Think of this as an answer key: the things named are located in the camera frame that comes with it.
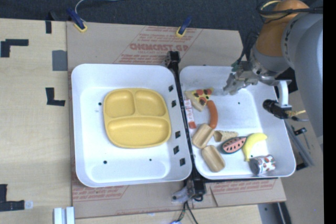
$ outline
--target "black tape mark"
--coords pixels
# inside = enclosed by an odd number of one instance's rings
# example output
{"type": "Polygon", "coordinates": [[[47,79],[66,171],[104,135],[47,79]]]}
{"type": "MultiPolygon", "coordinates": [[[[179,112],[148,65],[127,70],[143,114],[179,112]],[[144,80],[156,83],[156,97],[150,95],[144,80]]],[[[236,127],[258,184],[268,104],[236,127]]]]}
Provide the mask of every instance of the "black tape mark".
{"type": "Polygon", "coordinates": [[[6,39],[1,41],[0,57],[9,57],[11,46],[28,46],[29,39],[6,39]]]}
{"type": "Polygon", "coordinates": [[[1,41],[0,57],[8,58],[9,52],[10,52],[10,45],[8,45],[5,41],[1,41]]]}
{"type": "Polygon", "coordinates": [[[53,50],[52,52],[52,70],[68,71],[68,56],[64,50],[53,50]]]}
{"type": "Polygon", "coordinates": [[[55,100],[55,89],[54,88],[46,88],[47,93],[47,104],[48,105],[58,105],[65,106],[65,100],[55,100]]]}
{"type": "Polygon", "coordinates": [[[25,201],[7,201],[7,184],[0,184],[0,212],[25,209],[25,201]]]}
{"type": "Polygon", "coordinates": [[[6,39],[6,43],[10,46],[28,46],[29,39],[6,39]]]}
{"type": "Polygon", "coordinates": [[[46,34],[51,34],[51,21],[46,21],[46,34]]]}

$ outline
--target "toy pizza slice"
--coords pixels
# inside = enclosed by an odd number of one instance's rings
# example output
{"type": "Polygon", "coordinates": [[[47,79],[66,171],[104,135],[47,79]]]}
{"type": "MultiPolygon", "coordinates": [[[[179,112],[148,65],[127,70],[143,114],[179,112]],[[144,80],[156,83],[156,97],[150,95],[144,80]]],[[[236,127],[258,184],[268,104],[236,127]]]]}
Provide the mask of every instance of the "toy pizza slice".
{"type": "Polygon", "coordinates": [[[197,89],[193,91],[185,91],[185,96],[190,99],[193,107],[199,111],[202,111],[208,102],[214,88],[197,89]]]}

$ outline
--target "toy watermelon slice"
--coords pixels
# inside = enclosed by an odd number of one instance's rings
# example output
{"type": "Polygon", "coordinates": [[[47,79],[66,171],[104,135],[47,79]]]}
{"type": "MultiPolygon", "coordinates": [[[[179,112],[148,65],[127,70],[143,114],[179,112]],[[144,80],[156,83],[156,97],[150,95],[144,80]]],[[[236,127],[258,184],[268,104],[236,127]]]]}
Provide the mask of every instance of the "toy watermelon slice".
{"type": "Polygon", "coordinates": [[[235,153],[240,150],[246,141],[246,136],[234,137],[226,140],[221,145],[221,151],[225,154],[235,153]]]}

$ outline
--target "white tray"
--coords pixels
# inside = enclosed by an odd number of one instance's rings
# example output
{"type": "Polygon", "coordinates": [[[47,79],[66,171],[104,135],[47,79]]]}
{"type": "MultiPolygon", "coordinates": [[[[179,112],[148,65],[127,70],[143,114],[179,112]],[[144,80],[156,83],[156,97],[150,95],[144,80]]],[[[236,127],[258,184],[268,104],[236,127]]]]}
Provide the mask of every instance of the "white tray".
{"type": "Polygon", "coordinates": [[[71,74],[76,173],[89,187],[181,181],[192,170],[175,79],[162,66],[84,64],[71,74]],[[172,133],[150,148],[113,145],[104,128],[103,100],[111,90],[147,88],[165,100],[172,133]]]}
{"type": "MultiPolygon", "coordinates": [[[[218,125],[216,130],[236,131],[239,136],[262,132],[268,138],[255,144],[252,156],[271,154],[276,161],[276,169],[260,176],[254,176],[248,163],[244,161],[243,151],[233,154],[222,154],[226,167],[213,173],[202,158],[201,150],[192,146],[195,156],[195,165],[199,173],[207,179],[244,179],[256,177],[286,177],[296,169],[295,157],[289,141],[285,123],[274,117],[263,108],[266,99],[276,100],[273,87],[263,83],[241,89],[236,95],[223,95],[223,86],[231,73],[231,67],[189,66],[180,73],[181,87],[185,90],[206,89],[213,87],[211,99],[218,110],[218,125]]],[[[197,127],[208,123],[209,112],[204,108],[202,112],[193,109],[197,127]]],[[[208,145],[218,147],[220,142],[215,142],[212,137],[208,145]]]]}

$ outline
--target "wooden table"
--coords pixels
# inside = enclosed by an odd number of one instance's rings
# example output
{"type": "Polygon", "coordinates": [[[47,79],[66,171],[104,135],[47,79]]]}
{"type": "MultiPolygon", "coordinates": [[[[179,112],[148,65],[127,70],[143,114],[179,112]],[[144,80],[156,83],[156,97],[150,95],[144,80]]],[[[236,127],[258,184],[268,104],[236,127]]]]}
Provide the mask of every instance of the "wooden table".
{"type": "MultiPolygon", "coordinates": [[[[68,72],[53,71],[52,51],[67,50],[66,23],[0,19],[0,40],[29,39],[0,58],[0,184],[7,200],[31,200],[32,209],[0,212],[0,223],[52,223],[56,207],[71,206],[68,72]],[[46,88],[55,89],[47,105],[46,88]]],[[[260,224],[257,205],[197,209],[199,223],[260,224]]],[[[94,223],[171,223],[179,211],[103,217],[94,223]]],[[[76,223],[92,223],[77,219],[76,223]]],[[[189,213],[182,223],[193,223],[189,213]]]]}

